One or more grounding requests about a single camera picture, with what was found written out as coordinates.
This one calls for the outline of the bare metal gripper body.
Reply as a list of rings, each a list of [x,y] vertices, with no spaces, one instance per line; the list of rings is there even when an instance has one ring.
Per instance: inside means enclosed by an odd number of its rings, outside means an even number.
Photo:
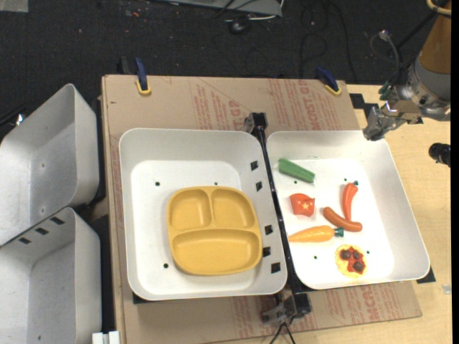
[[[395,85],[384,94],[383,114],[394,124],[420,124],[422,117],[416,94],[407,85]]]

